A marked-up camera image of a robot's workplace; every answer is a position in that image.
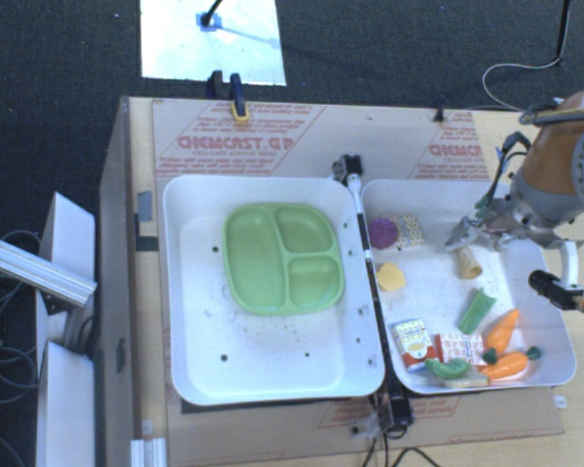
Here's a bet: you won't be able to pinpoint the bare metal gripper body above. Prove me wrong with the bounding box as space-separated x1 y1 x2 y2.
470 196 544 252

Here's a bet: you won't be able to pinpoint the beige ice cream cone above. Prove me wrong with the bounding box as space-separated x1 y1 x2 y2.
455 243 484 281

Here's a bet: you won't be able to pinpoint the green celery stalk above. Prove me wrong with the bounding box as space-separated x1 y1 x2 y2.
456 287 497 336

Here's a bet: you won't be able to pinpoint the white plastic tray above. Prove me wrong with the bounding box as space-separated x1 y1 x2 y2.
163 173 387 407
360 178 578 396

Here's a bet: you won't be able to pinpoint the purple grapes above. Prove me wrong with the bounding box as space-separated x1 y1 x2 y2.
367 217 400 250

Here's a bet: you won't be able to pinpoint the yellow toy food piece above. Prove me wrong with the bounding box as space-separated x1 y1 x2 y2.
375 261 407 293

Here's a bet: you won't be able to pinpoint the orange carrot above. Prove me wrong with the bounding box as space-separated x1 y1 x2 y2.
477 345 543 381
483 308 521 355

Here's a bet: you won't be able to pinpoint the thin black and white rod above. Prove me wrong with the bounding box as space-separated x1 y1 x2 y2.
347 174 401 399

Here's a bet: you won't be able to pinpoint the red and white packet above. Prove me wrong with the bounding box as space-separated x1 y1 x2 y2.
434 333 487 367

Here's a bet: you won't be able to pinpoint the red and yellow carton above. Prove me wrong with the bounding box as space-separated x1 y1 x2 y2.
392 318 440 374

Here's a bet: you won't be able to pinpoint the green pea pod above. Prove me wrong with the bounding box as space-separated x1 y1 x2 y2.
423 357 472 380

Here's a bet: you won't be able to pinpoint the green divided plate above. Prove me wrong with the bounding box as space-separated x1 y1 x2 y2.
222 202 347 317

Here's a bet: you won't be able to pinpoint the brown cardboard board red print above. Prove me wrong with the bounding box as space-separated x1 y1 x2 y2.
151 98 566 462

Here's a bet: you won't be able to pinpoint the black cylinder on white bracket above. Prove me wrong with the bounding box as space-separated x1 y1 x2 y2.
528 239 584 311

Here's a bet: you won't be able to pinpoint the black block with thin wires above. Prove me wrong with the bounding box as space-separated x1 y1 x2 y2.
332 154 366 185
375 390 416 433

